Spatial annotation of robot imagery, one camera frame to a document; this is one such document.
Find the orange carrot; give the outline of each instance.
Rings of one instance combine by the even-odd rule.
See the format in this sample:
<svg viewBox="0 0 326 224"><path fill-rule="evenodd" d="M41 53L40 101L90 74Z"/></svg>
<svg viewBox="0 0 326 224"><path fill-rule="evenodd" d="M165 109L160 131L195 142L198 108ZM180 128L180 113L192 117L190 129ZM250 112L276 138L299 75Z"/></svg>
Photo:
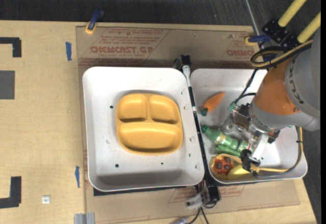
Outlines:
<svg viewBox="0 0 326 224"><path fill-rule="evenodd" d="M211 98L207 99L207 101L204 103L204 108L207 108L208 111L213 111L221 102L224 95L225 92L220 92L212 96Z"/></svg>

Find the metal bracket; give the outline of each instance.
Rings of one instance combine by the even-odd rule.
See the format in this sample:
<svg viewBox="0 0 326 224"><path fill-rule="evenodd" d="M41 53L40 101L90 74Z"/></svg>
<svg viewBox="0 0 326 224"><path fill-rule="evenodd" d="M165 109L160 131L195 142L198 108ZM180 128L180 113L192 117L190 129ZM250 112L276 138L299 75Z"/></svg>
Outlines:
<svg viewBox="0 0 326 224"><path fill-rule="evenodd" d="M285 27L281 27L276 19L272 19L268 22L262 28L262 31L277 43L281 43L289 35L289 30Z"/></svg>
<svg viewBox="0 0 326 224"><path fill-rule="evenodd" d="M282 42L282 47L286 48L287 50L294 49L295 47L299 46L301 43L297 40L297 37L293 34L288 36Z"/></svg>
<svg viewBox="0 0 326 224"><path fill-rule="evenodd" d="M74 224L95 224L95 213L87 212L86 214L76 213L73 220Z"/></svg>
<svg viewBox="0 0 326 224"><path fill-rule="evenodd" d="M208 202L210 202L210 197L207 188L204 188L200 193L186 200L187 208L190 209L199 209Z"/></svg>
<svg viewBox="0 0 326 224"><path fill-rule="evenodd" d="M181 55L179 59L176 59L174 61L174 65L173 68L182 71L182 67L188 65L189 67L192 66L192 62L190 60L190 56L189 55Z"/></svg>
<svg viewBox="0 0 326 224"><path fill-rule="evenodd" d="M268 135L262 134L261 136L259 136L259 138L257 140L257 145L256 145L255 149L253 150L251 157L253 157L254 159L256 159L260 162L260 156L264 152L267 141L268 141Z"/></svg>

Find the black cable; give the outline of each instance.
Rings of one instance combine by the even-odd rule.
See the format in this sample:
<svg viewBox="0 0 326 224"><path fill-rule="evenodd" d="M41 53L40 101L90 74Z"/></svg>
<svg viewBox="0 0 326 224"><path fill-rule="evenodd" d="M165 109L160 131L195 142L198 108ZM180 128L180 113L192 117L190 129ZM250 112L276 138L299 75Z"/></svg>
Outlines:
<svg viewBox="0 0 326 224"><path fill-rule="evenodd" d="M216 206L217 202L214 202L214 203L207 203L205 205L203 205L204 208L206 209L212 209Z"/></svg>
<svg viewBox="0 0 326 224"><path fill-rule="evenodd" d="M206 215L205 215L205 212L204 212L203 208L200 208L200 209L202 210L202 213L203 213L203 216L204 216L204 218L205 218L205 220L206 220L206 223L209 224L209 222L208 222L208 220L207 220L207 218L206 218Z"/></svg>
<svg viewBox="0 0 326 224"><path fill-rule="evenodd" d="M196 219L198 218L198 216L199 216L199 214L200 214L200 211L201 211L201 208L198 209L197 214L196 214L196 216L194 217L194 219L193 219L192 221L188 222L187 224L192 224L192 223L194 223L194 222L196 221Z"/></svg>
<svg viewBox="0 0 326 224"><path fill-rule="evenodd" d="M247 91L247 89L250 87L251 83L252 83L253 80L254 80L254 77L255 77L257 71L258 71L258 69L255 69L255 70L254 70L254 72L252 73L251 77L249 78L249 81L247 82L246 87L244 88L243 92L239 95L238 98L240 98L240 97L241 97L241 96L242 96L242 95Z"/></svg>
<svg viewBox="0 0 326 224"><path fill-rule="evenodd" d="M269 61L269 62L257 62L257 61L256 61L257 58L258 58L258 57L261 57L261 56L264 56L264 52L269 52L269 53L271 53L271 52L275 52L275 53L276 53L276 52L280 51L279 47L276 47L276 46L274 46L274 47L269 47L269 48L265 48L265 49L262 49L262 50L260 50L259 52L255 53L255 54L251 57L250 61L251 61L251 63L252 63L254 66L255 66L255 65L260 65L260 64L267 63L265 66L255 66L256 69L267 69L267 68L275 67L276 65L282 63L283 61L289 59L290 57L292 57L292 56L294 56L294 55L296 55L296 54L298 54L298 53L301 53L302 51L305 51L305 50L311 48L311 44L308 44L308 45L305 45L305 46L302 46L302 47L299 47L299 46L298 46L297 48L298 48L298 49L297 49L296 51L292 52L291 54L286 55L284 58L282 58L282 59L280 59L280 60L278 60L278 61L276 61L276 62L273 62L273 60L271 60L271 61Z"/></svg>
<svg viewBox="0 0 326 224"><path fill-rule="evenodd" d="M246 97L246 96L254 96L256 95L256 93L248 93L248 94L244 94L242 96L239 96L235 101L234 103L236 104L240 99L242 99L243 97Z"/></svg>

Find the cardboard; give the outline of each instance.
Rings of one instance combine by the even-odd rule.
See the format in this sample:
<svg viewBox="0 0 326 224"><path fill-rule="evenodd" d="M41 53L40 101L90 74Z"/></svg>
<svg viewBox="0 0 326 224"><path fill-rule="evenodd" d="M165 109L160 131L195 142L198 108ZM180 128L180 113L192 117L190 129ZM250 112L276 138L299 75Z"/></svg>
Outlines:
<svg viewBox="0 0 326 224"><path fill-rule="evenodd" d="M87 211L95 212L98 223L196 214L196 210L188 209L185 204L186 199L197 194L194 187L94 196L94 188L88 180L82 75L93 66L171 67L181 54L191 55L193 69L252 68L249 61L257 48L245 45L244 38L249 33L175 30L171 26L171 29L98 27L89 35L84 27L78 27L76 35ZM206 210L208 214L300 204L293 181L221 186L219 189L222 200L217 207Z"/></svg>
<svg viewBox="0 0 326 224"><path fill-rule="evenodd" d="M78 27L76 34L80 68L172 67L182 54L191 56L193 69L251 68L258 51L258 45L245 44L246 31L98 27L90 35Z"/></svg>
<svg viewBox="0 0 326 224"><path fill-rule="evenodd" d="M156 191L156 195L144 192L140 195L92 196L87 174L86 179L83 178L82 136L85 137L85 132L82 126L85 122L80 112L83 102L79 99L78 82L83 70L78 68L76 40L76 28L85 25L84 22L0 21L0 37L19 37L22 43L21 58L13 58L10 45L0 44L0 70L15 71L15 99L0 100L0 199L10 195L11 177L21 176L22 182L19 207L0 209L1 222L74 223L76 213L87 211L95 211L96 222L100 224L136 220L143 223L144 219L194 214L194 211L186 210L182 202L184 197L192 194L192 188ZM248 26L103 23L98 28L101 26L252 33ZM71 55L66 42L71 44ZM76 166L79 167L79 187ZM209 222L294 223L299 219L302 223L316 223L302 180L264 185L258 195L266 197L266 201L259 203L277 208L232 211L218 216L208 214ZM229 195L237 192L231 190ZM44 195L50 195L49 204L42 204ZM258 195L247 192L245 187L241 196L224 198L218 206L234 210L230 206L233 202L226 203L226 200L241 198L247 201L246 206L261 207L256 206ZM279 207L288 205L283 204L286 196L292 198L294 204L300 204ZM177 205L183 212L173 211ZM173 220L148 222L171 223Z"/></svg>

